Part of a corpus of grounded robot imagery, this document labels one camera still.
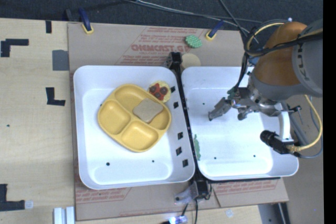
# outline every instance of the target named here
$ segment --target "yellow plate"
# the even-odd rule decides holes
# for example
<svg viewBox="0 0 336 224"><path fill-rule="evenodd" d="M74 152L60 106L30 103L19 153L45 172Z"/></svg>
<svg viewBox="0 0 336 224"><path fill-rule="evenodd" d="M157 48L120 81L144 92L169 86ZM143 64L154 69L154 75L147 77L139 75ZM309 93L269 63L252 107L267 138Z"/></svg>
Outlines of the yellow plate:
<svg viewBox="0 0 336 224"><path fill-rule="evenodd" d="M146 98L163 107L149 123L133 114L133 109ZM163 102L134 84L116 88L98 111L100 127L119 144L134 152L144 152L153 147L167 131L171 120L171 113Z"/></svg>

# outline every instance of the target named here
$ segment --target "cardboard sheet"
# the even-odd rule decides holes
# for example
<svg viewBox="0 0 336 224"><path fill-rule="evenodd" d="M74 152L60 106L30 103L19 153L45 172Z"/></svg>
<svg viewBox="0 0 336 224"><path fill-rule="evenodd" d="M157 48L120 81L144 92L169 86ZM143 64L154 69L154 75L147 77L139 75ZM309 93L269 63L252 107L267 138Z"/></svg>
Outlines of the cardboard sheet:
<svg viewBox="0 0 336 224"><path fill-rule="evenodd" d="M77 220L113 218L181 212L174 194L184 191L188 182L168 185L92 190L83 185L78 174L76 120L73 75L85 65L164 66L169 52L194 54L202 66L240 66L243 44L238 31L219 30L207 41L209 29L93 24L87 35L81 23L68 24L72 135L75 161L75 197ZM202 41L199 48L185 43L187 35ZM210 200L200 202L200 209L255 205L288 201L282 179L249 180L212 184Z"/></svg>

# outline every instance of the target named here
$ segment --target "yellow cable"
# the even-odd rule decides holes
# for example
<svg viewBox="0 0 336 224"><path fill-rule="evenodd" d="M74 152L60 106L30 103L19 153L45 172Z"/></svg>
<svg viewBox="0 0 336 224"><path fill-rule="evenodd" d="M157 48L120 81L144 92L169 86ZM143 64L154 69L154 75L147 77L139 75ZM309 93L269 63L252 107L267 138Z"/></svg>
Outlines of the yellow cable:
<svg viewBox="0 0 336 224"><path fill-rule="evenodd" d="M254 33L253 36L250 37L250 39L246 42L246 49L247 50L250 50L250 45L251 45L251 42L252 40L256 37L256 35L258 35L261 31L265 30L266 28L268 27L271 27L271 26L274 26L274 25L283 25L284 23L272 23L272 24L268 24L268 25L265 25L263 26L262 28L260 28L258 31L256 31ZM253 52L248 52L247 54L249 54L250 56L260 56L261 53L259 52L256 52L256 53L253 53Z"/></svg>
<svg viewBox="0 0 336 224"><path fill-rule="evenodd" d="M268 27L274 26L274 25L283 25L283 24L284 24L284 23L272 23L272 24L265 25L264 27L260 28L260 29L259 29L258 31L256 31L256 32L254 33L254 35L251 36L250 39L246 42L246 49L247 49L247 50L250 50L250 46L251 46L251 42L252 42L252 40L253 40L253 39L256 37L256 35L258 35L261 31L265 30L265 29L268 28ZM292 41L295 41L295 40L299 41L299 40L300 40L301 38L303 38L303 37L317 35L317 34L322 33L322 32L323 32L323 28L320 28L320 29L317 29L317 30L315 30L315 31L309 32L309 33L307 33L307 34L304 34L304 35L300 36L299 38L292 39L292 40L290 40L289 42L292 42ZM263 54L260 53L260 52L247 52L247 54L249 54L250 56L253 56L253 57L263 55Z"/></svg>
<svg viewBox="0 0 336 224"><path fill-rule="evenodd" d="M316 118L318 120L318 123L319 123L319 134L318 134L318 136L316 137L316 139L313 142L311 142L310 144L308 144L306 146L292 146L292 145L288 146L287 148L290 151L292 151L292 152L303 151L303 150L306 150L306 149L314 146L320 140L321 135L322 135L322 131L323 131L322 121L321 121L321 118L320 118L319 114L317 113L317 111L316 111L315 107L313 106L313 104L310 102L309 97L307 95L304 95L304 97L306 98L309 106L313 110L313 112L314 112L314 114L315 114L315 116L316 116Z"/></svg>

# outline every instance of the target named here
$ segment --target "black tape marking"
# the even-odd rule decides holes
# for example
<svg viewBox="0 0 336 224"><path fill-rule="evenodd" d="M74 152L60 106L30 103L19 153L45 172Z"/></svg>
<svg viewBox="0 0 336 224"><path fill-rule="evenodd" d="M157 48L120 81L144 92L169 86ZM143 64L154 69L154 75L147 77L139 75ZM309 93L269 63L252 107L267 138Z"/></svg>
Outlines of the black tape marking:
<svg viewBox="0 0 336 224"><path fill-rule="evenodd" d="M46 21L46 33L47 34L51 34L51 32L52 32L52 25L51 25L51 20L47 20Z"/></svg>
<svg viewBox="0 0 336 224"><path fill-rule="evenodd" d="M68 71L69 70L69 55L65 50L53 50L52 53L52 70L53 71Z"/></svg>
<svg viewBox="0 0 336 224"><path fill-rule="evenodd" d="M0 211L14 211L25 209L25 201L7 201L7 184L0 184Z"/></svg>
<svg viewBox="0 0 336 224"><path fill-rule="evenodd" d="M8 45L5 41L1 41L0 50L1 50L0 57L9 57L10 45Z"/></svg>
<svg viewBox="0 0 336 224"><path fill-rule="evenodd" d="M9 57L10 47L11 46L28 46L29 39L6 39L5 41L1 41L0 46L0 57Z"/></svg>
<svg viewBox="0 0 336 224"><path fill-rule="evenodd" d="M55 100L55 88L53 87L46 87L46 92L47 92L47 104L51 105L65 105L65 100Z"/></svg>

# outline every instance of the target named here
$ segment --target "green scrubber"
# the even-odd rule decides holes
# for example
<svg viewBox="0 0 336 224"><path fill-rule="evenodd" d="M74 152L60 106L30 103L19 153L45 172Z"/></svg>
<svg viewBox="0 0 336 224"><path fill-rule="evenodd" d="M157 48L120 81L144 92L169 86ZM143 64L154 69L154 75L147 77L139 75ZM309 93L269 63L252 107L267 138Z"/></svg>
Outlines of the green scrubber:
<svg viewBox="0 0 336 224"><path fill-rule="evenodd" d="M194 35L186 36L185 37L185 42L191 48L198 48L198 47L200 47L202 45L201 40L198 37L194 36Z"/></svg>

